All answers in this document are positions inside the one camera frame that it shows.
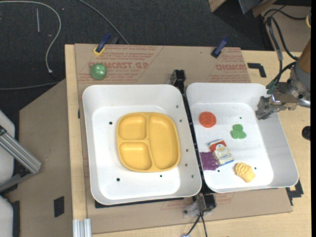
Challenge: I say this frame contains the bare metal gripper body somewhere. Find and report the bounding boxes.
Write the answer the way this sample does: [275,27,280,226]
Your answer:
[270,79,311,111]

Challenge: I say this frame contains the green broccoli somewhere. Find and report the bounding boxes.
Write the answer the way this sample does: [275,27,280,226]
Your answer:
[230,123,248,140]

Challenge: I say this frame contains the white plastic tray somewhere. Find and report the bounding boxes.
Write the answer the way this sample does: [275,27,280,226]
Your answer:
[185,82,300,194]
[81,83,203,205]

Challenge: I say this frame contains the orange round biscuit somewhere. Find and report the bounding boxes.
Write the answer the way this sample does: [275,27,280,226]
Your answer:
[198,111,217,128]

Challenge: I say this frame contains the red white blue carton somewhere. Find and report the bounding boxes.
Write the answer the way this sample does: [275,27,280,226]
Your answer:
[206,138,235,168]

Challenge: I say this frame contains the yellow cupcake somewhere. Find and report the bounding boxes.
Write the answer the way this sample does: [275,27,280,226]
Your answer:
[234,162,257,183]

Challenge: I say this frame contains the thin black and white rod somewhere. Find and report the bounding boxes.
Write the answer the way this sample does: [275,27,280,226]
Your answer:
[179,82,204,198]

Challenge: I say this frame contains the purple grapes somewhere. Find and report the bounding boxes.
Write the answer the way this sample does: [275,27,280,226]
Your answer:
[199,151,219,172]

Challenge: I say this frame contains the yellow divided plate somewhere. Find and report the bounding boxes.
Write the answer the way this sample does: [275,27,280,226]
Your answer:
[116,112,182,173]

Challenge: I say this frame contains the brown cardboard board red print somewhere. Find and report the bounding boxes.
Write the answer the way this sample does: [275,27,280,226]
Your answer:
[74,43,294,235]

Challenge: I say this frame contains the green apple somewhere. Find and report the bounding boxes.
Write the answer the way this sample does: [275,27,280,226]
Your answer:
[89,63,108,81]

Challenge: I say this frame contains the black block with thin wires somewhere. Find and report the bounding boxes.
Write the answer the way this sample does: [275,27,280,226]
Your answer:
[182,193,217,218]
[169,69,186,87]

